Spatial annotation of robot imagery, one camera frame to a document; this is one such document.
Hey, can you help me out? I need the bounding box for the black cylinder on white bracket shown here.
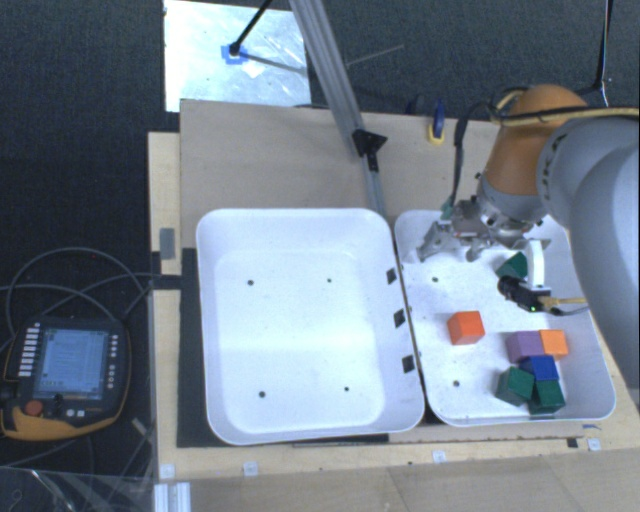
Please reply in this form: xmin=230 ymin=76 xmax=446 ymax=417
xmin=496 ymin=239 xmax=554 ymax=314

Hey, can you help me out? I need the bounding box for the small orange cube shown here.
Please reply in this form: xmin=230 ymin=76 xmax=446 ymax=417
xmin=538 ymin=328 xmax=570 ymax=359

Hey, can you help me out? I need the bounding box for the large orange cube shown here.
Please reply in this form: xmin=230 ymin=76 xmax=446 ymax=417
xmin=446 ymin=310 xmax=487 ymax=347

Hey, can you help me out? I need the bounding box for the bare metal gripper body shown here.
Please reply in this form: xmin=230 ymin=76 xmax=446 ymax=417
xmin=447 ymin=199 xmax=540 ymax=249

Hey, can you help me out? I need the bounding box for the blue cube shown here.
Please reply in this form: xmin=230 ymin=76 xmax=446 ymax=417
xmin=518 ymin=354 xmax=559 ymax=384

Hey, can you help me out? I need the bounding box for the green cube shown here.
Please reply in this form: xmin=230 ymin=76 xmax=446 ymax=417
xmin=495 ymin=251 xmax=530 ymax=281
xmin=528 ymin=378 xmax=567 ymax=416
xmin=495 ymin=366 xmax=537 ymax=407

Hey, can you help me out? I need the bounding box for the purple cube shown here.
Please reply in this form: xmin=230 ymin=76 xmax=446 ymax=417
xmin=504 ymin=330 xmax=545 ymax=364

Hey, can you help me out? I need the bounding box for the white plastic tray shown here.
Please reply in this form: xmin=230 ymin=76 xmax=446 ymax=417
xmin=194 ymin=207 xmax=427 ymax=447
xmin=393 ymin=208 xmax=618 ymax=428

